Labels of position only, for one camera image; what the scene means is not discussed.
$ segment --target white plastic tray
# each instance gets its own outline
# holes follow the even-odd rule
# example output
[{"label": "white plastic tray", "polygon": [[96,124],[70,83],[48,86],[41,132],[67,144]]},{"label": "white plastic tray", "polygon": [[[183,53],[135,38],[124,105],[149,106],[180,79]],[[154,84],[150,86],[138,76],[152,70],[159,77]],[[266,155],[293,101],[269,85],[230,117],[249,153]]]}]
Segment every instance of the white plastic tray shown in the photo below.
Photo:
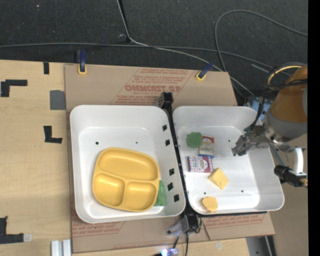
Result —
[{"label": "white plastic tray", "polygon": [[[71,111],[70,128],[75,209],[83,221],[103,223],[177,216],[185,209],[186,199],[170,125],[162,109],[156,106],[81,105]],[[112,147],[145,153],[158,162],[166,206],[129,212],[96,201],[92,192],[95,163],[102,150]]]},{"label": "white plastic tray", "polygon": [[[256,112],[245,106],[181,106],[173,112],[183,175],[191,207],[203,215],[274,211],[284,204],[279,178],[274,174],[270,149],[250,150],[246,155],[233,156],[244,128],[256,117]],[[219,189],[209,179],[209,173],[188,170],[188,156],[196,156],[197,149],[187,146],[187,134],[200,132],[214,137],[213,168],[221,168],[229,179]],[[209,212],[202,198],[215,197],[218,209]]]}]

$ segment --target cheese piece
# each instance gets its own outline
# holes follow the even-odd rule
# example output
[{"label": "cheese piece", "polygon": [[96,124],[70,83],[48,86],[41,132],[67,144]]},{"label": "cheese piece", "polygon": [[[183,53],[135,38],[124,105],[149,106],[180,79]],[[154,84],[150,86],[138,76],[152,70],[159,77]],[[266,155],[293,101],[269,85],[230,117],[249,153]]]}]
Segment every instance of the cheese piece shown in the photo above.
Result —
[{"label": "cheese piece", "polygon": [[216,209],[218,209],[217,199],[214,197],[205,197],[202,199],[202,203],[209,212],[214,212]]},{"label": "cheese piece", "polygon": [[228,184],[229,180],[223,173],[220,168],[216,168],[211,175],[209,176],[209,180],[212,181],[215,185],[217,185],[221,190],[225,188]]}]

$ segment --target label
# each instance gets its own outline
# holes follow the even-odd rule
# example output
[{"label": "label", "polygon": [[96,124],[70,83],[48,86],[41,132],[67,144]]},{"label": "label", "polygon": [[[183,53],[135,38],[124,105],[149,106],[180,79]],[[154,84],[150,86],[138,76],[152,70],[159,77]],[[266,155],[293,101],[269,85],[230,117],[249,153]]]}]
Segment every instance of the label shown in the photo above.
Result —
[{"label": "label", "polygon": [[139,68],[110,104],[154,105],[163,92],[171,92],[175,98],[193,72],[185,69]]},{"label": "label", "polygon": [[73,197],[73,195],[71,195],[70,206],[71,234],[73,238],[117,234],[125,223],[125,221],[115,221],[92,224],[82,221],[77,215],[75,198]]},{"label": "label", "polygon": [[206,229],[259,224],[263,221],[265,214],[246,214],[235,216],[219,216],[203,220]]}]

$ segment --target green sponge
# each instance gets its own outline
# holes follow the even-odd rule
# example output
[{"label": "green sponge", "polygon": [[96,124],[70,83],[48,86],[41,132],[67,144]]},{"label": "green sponge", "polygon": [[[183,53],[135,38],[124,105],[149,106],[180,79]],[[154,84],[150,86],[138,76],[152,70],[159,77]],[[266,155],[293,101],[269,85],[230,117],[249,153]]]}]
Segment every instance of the green sponge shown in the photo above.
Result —
[{"label": "green sponge", "polygon": [[158,196],[156,198],[154,206],[166,206],[166,193],[165,193],[165,185],[162,180],[159,181],[159,191]]},{"label": "green sponge", "polygon": [[202,134],[200,132],[191,132],[186,136],[186,144],[189,148],[199,148],[202,144]]}]

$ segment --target yellow divided plate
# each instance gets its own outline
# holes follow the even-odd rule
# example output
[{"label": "yellow divided plate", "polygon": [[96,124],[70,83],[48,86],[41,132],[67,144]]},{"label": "yellow divided plate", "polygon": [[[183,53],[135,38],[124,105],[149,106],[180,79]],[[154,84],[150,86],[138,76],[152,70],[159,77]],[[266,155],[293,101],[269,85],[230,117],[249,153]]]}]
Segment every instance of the yellow divided plate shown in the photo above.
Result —
[{"label": "yellow divided plate", "polygon": [[144,212],[156,202],[160,172],[158,163],[137,151],[110,147],[95,163],[92,191],[104,206]]}]

